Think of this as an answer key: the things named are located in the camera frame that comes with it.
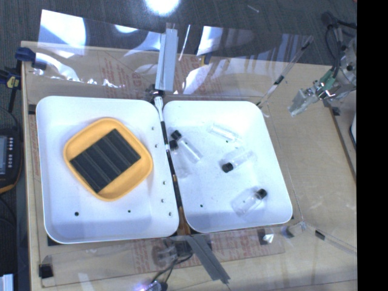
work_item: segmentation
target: device screen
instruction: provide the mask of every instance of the device screen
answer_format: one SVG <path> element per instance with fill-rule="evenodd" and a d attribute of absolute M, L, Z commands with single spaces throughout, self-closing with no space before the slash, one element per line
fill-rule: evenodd
<path fill-rule="evenodd" d="M 6 159 L 7 159 L 7 136 L 0 136 L 0 175 L 5 174 Z"/>

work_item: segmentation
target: yellow dish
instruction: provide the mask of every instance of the yellow dish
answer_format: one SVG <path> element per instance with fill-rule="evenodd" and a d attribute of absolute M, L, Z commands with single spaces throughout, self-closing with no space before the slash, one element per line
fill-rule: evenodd
<path fill-rule="evenodd" d="M 113 146 L 110 141 L 106 143 L 108 137 L 111 139 L 112 136 L 115 137 Z M 104 143 L 103 152 L 98 145 L 101 143 Z M 101 159 L 96 159 L 90 153 L 98 154 Z M 113 118 L 99 119 L 82 129 L 67 141 L 63 155 L 69 169 L 83 186 L 103 201 L 114 201 L 126 195 L 153 168 L 152 157 L 140 140 L 123 123 Z"/>

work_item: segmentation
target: gray carpet floor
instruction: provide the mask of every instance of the gray carpet floor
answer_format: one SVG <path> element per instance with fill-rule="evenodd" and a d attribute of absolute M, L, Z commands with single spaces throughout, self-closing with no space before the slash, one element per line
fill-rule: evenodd
<path fill-rule="evenodd" d="M 42 9 L 156 32 L 163 32 L 166 22 L 174 22 L 251 29 L 269 36 L 312 35 L 314 42 L 299 62 L 325 65 L 332 64 L 332 57 L 321 15 L 330 11 L 344 22 L 357 23 L 357 0 L 181 0 L 177 11 L 169 17 L 150 14 L 143 0 L 0 0 L 0 69 L 15 66 L 14 55 L 21 41 L 37 41 Z M 345 37 L 354 35 L 354 31 L 349 32 Z M 7 108 L 9 98 L 10 90 L 0 84 L 0 106 Z M 20 92 L 13 114 L 21 122 Z M 11 123 L 0 114 L 0 128 Z M 0 217 L 12 221 L 17 212 L 16 189 L 0 197 Z M 0 222 L 0 275 L 18 272 L 16 242 L 16 228 Z"/>

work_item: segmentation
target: clear tube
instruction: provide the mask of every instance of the clear tube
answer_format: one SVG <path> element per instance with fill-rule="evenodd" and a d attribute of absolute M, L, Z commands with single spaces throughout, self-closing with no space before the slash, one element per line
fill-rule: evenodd
<path fill-rule="evenodd" d="M 224 126 L 220 123 L 214 122 L 209 128 L 208 132 L 221 137 L 222 139 L 226 140 L 227 142 L 240 142 L 241 137 L 230 130 L 228 126 Z"/>
<path fill-rule="evenodd" d="M 237 150 L 237 152 L 229 153 L 223 160 L 222 160 L 222 170 L 224 172 L 230 172 L 233 169 L 236 169 L 240 167 L 242 164 L 244 164 L 247 161 L 253 161 L 256 158 L 256 155 L 252 151 L 240 151 Z"/>
<path fill-rule="evenodd" d="M 246 190 L 232 201 L 232 208 L 238 216 L 246 216 L 254 211 L 266 196 L 267 191 L 264 189 Z"/>
<path fill-rule="evenodd" d="M 174 138 L 174 140 L 176 140 L 179 148 L 184 151 L 185 156 L 190 162 L 199 162 L 199 160 L 203 157 L 202 153 L 196 147 L 194 147 L 194 145 L 189 142 L 189 140 L 187 140 L 185 137 L 182 137 L 179 131 L 175 130 L 171 136 Z"/>
<path fill-rule="evenodd" d="M 178 179 L 186 178 L 191 174 L 190 167 L 185 158 L 185 154 L 182 154 L 176 140 L 170 141 L 170 150 L 176 176 Z"/>

